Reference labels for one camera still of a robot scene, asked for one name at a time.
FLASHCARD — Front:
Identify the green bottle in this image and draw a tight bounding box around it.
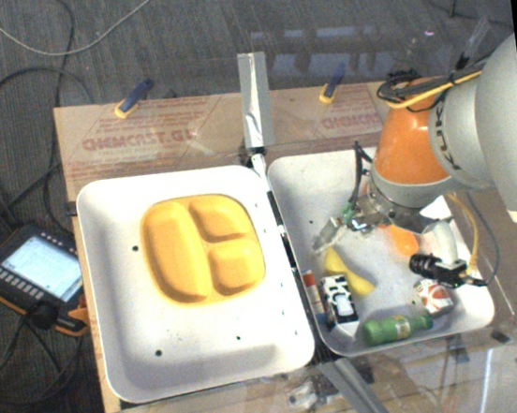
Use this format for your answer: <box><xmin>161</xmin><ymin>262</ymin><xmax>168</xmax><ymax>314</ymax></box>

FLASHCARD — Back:
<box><xmin>360</xmin><ymin>309</ymin><xmax>436</xmax><ymax>348</ymax></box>

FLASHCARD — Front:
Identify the yellow banana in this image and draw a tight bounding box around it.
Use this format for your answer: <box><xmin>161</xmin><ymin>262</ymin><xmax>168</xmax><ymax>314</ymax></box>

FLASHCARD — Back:
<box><xmin>320</xmin><ymin>241</ymin><xmax>377</xmax><ymax>302</ymax></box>

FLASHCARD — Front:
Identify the yellow divided plate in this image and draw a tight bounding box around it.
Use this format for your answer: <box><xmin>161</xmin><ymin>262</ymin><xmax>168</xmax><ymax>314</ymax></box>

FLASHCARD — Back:
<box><xmin>136</xmin><ymin>186</ymin><xmax>270</xmax><ymax>311</ymax></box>

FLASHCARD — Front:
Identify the orange ball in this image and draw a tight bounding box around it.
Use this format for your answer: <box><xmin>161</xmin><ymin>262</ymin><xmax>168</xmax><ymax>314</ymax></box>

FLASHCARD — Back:
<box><xmin>386</xmin><ymin>221</ymin><xmax>421</xmax><ymax>261</ymax></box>

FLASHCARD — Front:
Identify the orange and white carton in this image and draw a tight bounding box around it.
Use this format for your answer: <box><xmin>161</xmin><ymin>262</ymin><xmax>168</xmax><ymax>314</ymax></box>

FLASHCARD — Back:
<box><xmin>411</xmin><ymin>274</ymin><xmax>457</xmax><ymax>320</ymax></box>

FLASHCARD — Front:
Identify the white plastic tray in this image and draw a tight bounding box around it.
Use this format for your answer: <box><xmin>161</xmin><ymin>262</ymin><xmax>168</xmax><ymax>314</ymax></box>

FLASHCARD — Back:
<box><xmin>72</xmin><ymin>155</ymin><xmax>321</xmax><ymax>409</ymax></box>
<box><xmin>265</xmin><ymin>131</ymin><xmax>500</xmax><ymax>366</ymax></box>

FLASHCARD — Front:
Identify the brown cardboard board red print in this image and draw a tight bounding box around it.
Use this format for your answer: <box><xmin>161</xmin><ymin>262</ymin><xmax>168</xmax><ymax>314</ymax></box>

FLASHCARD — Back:
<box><xmin>52</xmin><ymin>52</ymin><xmax>517</xmax><ymax>413</ymax></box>

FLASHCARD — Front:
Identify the orange and white packet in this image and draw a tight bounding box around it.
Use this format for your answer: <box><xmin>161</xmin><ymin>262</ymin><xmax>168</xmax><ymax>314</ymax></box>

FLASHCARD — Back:
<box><xmin>300</xmin><ymin>267</ymin><xmax>327</xmax><ymax>319</ymax></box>

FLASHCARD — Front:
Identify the black cylinder on white bracket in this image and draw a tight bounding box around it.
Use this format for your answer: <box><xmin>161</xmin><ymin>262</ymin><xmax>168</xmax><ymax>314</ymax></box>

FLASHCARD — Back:
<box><xmin>404</xmin><ymin>215</ymin><xmax>472</xmax><ymax>296</ymax></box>

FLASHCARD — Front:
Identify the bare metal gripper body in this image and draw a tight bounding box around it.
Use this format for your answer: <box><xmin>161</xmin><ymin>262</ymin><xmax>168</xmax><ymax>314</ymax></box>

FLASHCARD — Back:
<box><xmin>340</xmin><ymin>184</ymin><xmax>443</xmax><ymax>244</ymax></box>

